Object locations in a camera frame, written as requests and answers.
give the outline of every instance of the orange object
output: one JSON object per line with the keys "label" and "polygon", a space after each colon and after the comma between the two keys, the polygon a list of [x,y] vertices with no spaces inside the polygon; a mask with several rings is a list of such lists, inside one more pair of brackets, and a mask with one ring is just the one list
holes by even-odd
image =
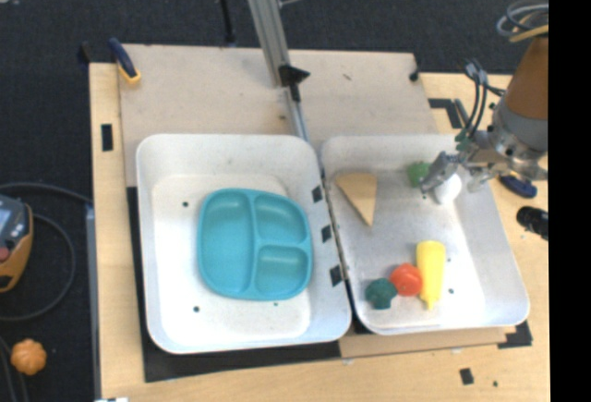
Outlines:
{"label": "orange object", "polygon": [[525,51],[504,100],[519,116],[548,119],[549,38],[537,37]]}
{"label": "orange object", "polygon": [[423,287],[421,273],[413,264],[400,264],[390,274],[390,282],[394,284],[401,296],[414,297]]}
{"label": "orange object", "polygon": [[45,367],[47,353],[41,343],[30,338],[12,347],[10,362],[19,372],[32,376]]}

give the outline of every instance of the orange toy fruit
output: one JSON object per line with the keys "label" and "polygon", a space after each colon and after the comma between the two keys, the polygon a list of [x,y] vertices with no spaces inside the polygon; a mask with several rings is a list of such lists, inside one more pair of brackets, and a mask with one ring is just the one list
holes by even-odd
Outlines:
{"label": "orange toy fruit", "polygon": [[423,278],[420,271],[408,262],[399,265],[392,271],[390,282],[394,284],[398,294],[404,297],[418,295],[423,287]]}
{"label": "orange toy fruit", "polygon": [[47,353],[41,343],[30,338],[16,343],[12,347],[10,362],[17,371],[32,376],[45,367]]}

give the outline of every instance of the cheese wedge toy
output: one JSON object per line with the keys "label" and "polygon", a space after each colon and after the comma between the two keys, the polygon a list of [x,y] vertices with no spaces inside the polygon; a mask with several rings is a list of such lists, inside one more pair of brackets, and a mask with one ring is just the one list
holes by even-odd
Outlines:
{"label": "cheese wedge toy", "polygon": [[378,179],[370,173],[354,172],[342,174],[335,179],[336,185],[344,193],[353,207],[359,212],[363,221],[373,225],[373,215],[376,209],[376,193]]}

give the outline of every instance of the wooden board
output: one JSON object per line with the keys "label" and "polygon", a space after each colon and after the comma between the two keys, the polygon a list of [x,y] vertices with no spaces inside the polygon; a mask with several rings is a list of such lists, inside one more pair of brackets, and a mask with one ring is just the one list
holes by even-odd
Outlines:
{"label": "wooden board", "polygon": [[[136,149],[151,134],[294,134],[260,49],[125,47],[141,72],[136,85],[119,78],[128,185],[136,181]],[[411,54],[294,50],[290,57],[310,72],[300,91],[317,150],[335,135],[437,132],[420,82],[408,78]]]}
{"label": "wooden board", "polygon": [[[349,61],[355,62],[355,53],[347,54]],[[363,54],[359,61],[367,63],[371,58]],[[464,83],[463,76],[424,74],[421,77],[429,98],[460,97],[466,105],[470,104],[473,88]],[[495,80],[491,77],[491,83],[502,86]],[[418,402],[549,400],[548,243],[517,224],[515,214],[524,200],[498,183],[491,186],[530,295],[527,322],[534,337],[531,346],[498,349],[496,343],[514,329],[495,329],[494,334],[485,335],[439,335],[437,342],[421,339],[419,335],[414,341],[399,342],[397,349],[392,347],[392,353],[402,351],[403,354],[367,357],[369,347],[374,346],[374,354],[378,354],[387,343],[395,346],[396,342],[390,338],[371,338],[369,343],[365,335],[347,335],[342,340],[347,358],[343,361],[221,372],[145,384],[115,66],[90,65],[90,109],[102,397],[125,396],[131,402],[192,401],[195,397],[222,402],[236,399],[353,402],[385,401],[393,397]],[[448,132],[450,126],[445,114],[439,110],[432,113],[441,132]],[[112,126],[112,150],[103,150],[102,125]],[[547,184],[540,184],[537,197],[527,204],[547,207]],[[463,384],[460,370],[466,369],[474,376],[473,384]]]}

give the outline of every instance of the yellow corn toy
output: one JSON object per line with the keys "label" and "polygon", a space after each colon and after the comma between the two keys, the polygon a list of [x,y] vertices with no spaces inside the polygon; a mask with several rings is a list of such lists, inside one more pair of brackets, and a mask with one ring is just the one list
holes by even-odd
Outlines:
{"label": "yellow corn toy", "polygon": [[445,267],[445,246],[439,241],[421,241],[416,245],[416,267],[421,272],[423,287],[419,296],[428,310],[440,299]]}

